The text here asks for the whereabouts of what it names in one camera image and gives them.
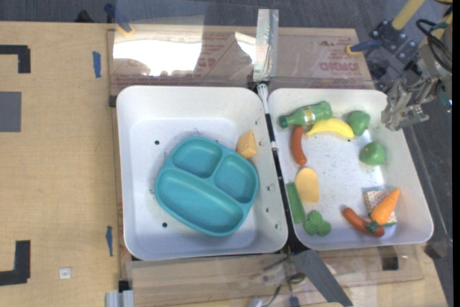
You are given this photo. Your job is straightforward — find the yellow banana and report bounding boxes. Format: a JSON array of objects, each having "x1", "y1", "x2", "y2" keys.
[{"x1": 305, "y1": 117, "x2": 356, "y2": 140}]

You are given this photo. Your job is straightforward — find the teal divided plate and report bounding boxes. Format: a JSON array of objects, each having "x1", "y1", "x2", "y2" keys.
[{"x1": 154, "y1": 136, "x2": 260, "y2": 238}]

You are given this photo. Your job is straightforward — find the green bell pepper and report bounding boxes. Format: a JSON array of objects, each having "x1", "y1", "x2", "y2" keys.
[
  {"x1": 359, "y1": 140, "x2": 387, "y2": 166},
  {"x1": 345, "y1": 110, "x2": 372, "y2": 137}
]

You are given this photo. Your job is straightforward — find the yellow cheese wedge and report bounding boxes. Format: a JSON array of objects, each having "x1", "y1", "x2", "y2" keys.
[{"x1": 235, "y1": 129, "x2": 259, "y2": 160}]

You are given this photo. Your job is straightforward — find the white plastic tray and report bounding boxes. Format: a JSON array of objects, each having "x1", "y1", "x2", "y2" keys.
[
  {"x1": 115, "y1": 85, "x2": 289, "y2": 261},
  {"x1": 267, "y1": 88, "x2": 435, "y2": 252}
]

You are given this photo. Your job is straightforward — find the brown cardboard board red print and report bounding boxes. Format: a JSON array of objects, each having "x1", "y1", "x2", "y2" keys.
[{"x1": 107, "y1": 24, "x2": 436, "y2": 300}]

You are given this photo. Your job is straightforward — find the green bottle yellow label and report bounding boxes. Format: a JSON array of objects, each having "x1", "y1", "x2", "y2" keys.
[{"x1": 278, "y1": 100, "x2": 334, "y2": 129}]

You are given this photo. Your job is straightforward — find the orange sausage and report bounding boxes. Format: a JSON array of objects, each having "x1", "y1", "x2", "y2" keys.
[{"x1": 290, "y1": 124, "x2": 308, "y2": 167}]

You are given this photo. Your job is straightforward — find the red orange chili pepper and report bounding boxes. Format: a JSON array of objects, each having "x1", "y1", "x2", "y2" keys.
[{"x1": 341, "y1": 206, "x2": 386, "y2": 238}]

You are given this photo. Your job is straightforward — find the green grapes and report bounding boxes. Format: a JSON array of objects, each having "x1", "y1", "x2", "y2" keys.
[{"x1": 303, "y1": 209, "x2": 333, "y2": 237}]

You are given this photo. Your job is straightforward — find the orange carrot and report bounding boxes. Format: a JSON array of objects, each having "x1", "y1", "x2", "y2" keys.
[{"x1": 370, "y1": 188, "x2": 401, "y2": 226}]

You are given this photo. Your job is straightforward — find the yellow bread slice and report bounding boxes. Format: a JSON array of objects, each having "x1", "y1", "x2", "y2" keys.
[{"x1": 295, "y1": 166, "x2": 321, "y2": 203}]

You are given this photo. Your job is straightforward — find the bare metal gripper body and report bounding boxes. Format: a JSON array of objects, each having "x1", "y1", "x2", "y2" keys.
[{"x1": 408, "y1": 45, "x2": 453, "y2": 109}]

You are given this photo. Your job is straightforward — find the green flat stick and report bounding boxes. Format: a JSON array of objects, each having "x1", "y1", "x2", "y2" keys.
[{"x1": 285, "y1": 182, "x2": 308, "y2": 225}]

